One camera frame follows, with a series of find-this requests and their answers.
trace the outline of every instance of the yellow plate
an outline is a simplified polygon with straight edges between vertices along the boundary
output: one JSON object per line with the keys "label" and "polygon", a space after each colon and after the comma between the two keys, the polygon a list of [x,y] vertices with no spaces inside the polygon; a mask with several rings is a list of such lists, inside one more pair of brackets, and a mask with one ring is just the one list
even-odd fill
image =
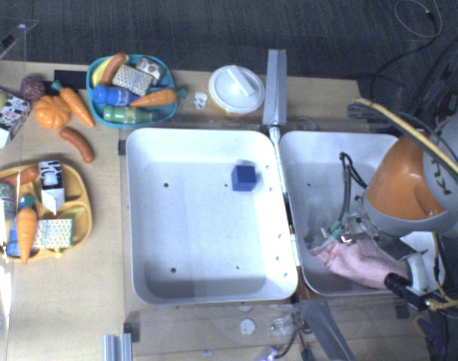
{"label": "yellow plate", "polygon": [[[21,167],[21,170],[25,170],[28,167],[38,167],[38,165],[24,165]],[[0,171],[0,178],[7,177],[11,174],[16,174],[19,171],[20,167],[8,168],[6,170]],[[83,183],[81,176],[77,171],[72,168],[70,165],[62,164],[62,175],[63,183],[65,185],[65,203],[58,210],[57,216],[61,215],[64,211],[67,211],[74,206],[81,206],[85,208],[85,212],[77,218],[74,222],[73,229],[73,239],[72,247],[62,249],[62,252],[67,252],[75,249],[77,246],[85,242],[92,231],[92,209],[90,207],[90,202],[88,199],[88,194],[86,193],[86,187]],[[56,219],[56,216],[53,213],[45,208],[41,203],[41,184],[40,178],[36,178],[28,184],[24,184],[20,187],[20,199],[22,196],[35,196],[35,210],[38,214],[39,220],[51,220]],[[56,255],[55,250],[51,249],[32,249],[30,254],[30,261],[36,259],[45,259],[50,258]],[[3,249],[0,247],[0,256],[3,257]],[[8,259],[13,260],[14,262],[21,262],[20,258],[8,256]]]}

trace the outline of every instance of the toy carrot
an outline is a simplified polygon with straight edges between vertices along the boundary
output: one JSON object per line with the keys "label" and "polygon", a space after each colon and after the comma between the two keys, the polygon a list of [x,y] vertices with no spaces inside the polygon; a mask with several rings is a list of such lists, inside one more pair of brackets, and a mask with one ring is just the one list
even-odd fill
{"label": "toy carrot", "polygon": [[38,215],[36,211],[26,206],[17,215],[18,246],[20,248],[21,263],[26,265],[35,239]]}
{"label": "toy carrot", "polygon": [[92,115],[86,108],[86,105],[81,100],[81,97],[70,87],[63,87],[62,84],[55,80],[51,87],[56,91],[60,92],[60,96],[65,101],[65,103],[70,107],[71,112],[77,115],[82,121],[84,121],[88,126],[94,127],[95,123],[93,122]]}
{"label": "toy carrot", "polygon": [[183,96],[184,89],[175,92],[172,88],[164,88],[142,96],[130,103],[130,107],[156,107],[159,105],[171,105],[177,96]]}

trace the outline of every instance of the blue cube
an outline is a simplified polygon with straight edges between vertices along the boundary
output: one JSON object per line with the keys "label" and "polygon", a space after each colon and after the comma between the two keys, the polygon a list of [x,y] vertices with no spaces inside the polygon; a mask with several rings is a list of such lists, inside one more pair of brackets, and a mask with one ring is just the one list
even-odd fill
{"label": "blue cube", "polygon": [[237,165],[232,171],[234,191],[252,191],[256,186],[256,169],[252,165]]}

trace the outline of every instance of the wooden countertop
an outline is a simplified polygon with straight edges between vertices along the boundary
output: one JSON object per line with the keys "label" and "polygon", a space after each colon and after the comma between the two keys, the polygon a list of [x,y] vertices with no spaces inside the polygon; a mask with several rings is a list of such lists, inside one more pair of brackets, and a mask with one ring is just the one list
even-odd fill
{"label": "wooden countertop", "polygon": [[[35,74],[52,80],[55,69],[86,71],[87,66],[0,62],[0,86],[16,94],[25,76]],[[172,73],[177,86],[188,92],[187,99],[180,103],[180,110],[185,112],[176,116],[177,121],[223,120],[210,105],[200,112],[190,108],[194,93],[206,91],[211,73]],[[80,94],[86,99],[85,91]],[[289,77],[288,120],[308,117],[320,129],[363,131],[362,123],[345,120],[346,105],[357,97],[359,91],[352,80]],[[262,110],[259,110],[247,121],[256,122],[261,116]],[[67,162],[84,179],[93,209],[91,236],[85,244],[60,259],[33,261],[28,265],[6,264],[0,259],[0,288],[6,292],[0,294],[0,315],[9,315],[9,330],[6,317],[0,328],[0,359],[101,359],[103,336],[121,334],[126,316],[135,317],[135,321],[146,318],[141,327],[148,334],[144,335],[144,344],[135,345],[140,357],[137,359],[148,359],[144,358],[145,354],[173,351],[254,347],[269,341],[287,343],[288,337],[240,334],[241,317],[250,314],[259,325],[265,324],[275,312],[281,314],[273,306],[256,306],[251,313],[246,313],[233,305],[148,308],[135,299],[127,271],[129,257],[123,249],[127,245],[128,220],[126,170],[123,157],[118,155],[118,142],[127,132],[100,124],[89,129],[76,117],[70,126],[93,146],[94,163],[85,164],[76,149],[63,141],[57,131],[43,129],[33,116],[14,141],[0,150],[0,170],[47,159]],[[176,337],[168,340],[167,335]],[[233,356],[238,358],[235,354],[240,352],[237,350]]]}

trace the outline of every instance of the pink cloth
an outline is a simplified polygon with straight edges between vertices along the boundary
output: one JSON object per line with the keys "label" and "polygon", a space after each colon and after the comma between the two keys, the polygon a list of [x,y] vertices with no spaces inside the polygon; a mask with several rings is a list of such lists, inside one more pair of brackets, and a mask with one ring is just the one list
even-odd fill
{"label": "pink cloth", "polygon": [[329,237],[322,247],[312,251],[312,255],[332,273],[374,289],[386,289],[384,278],[389,273],[411,279],[407,262],[396,261],[369,237],[352,245]]}

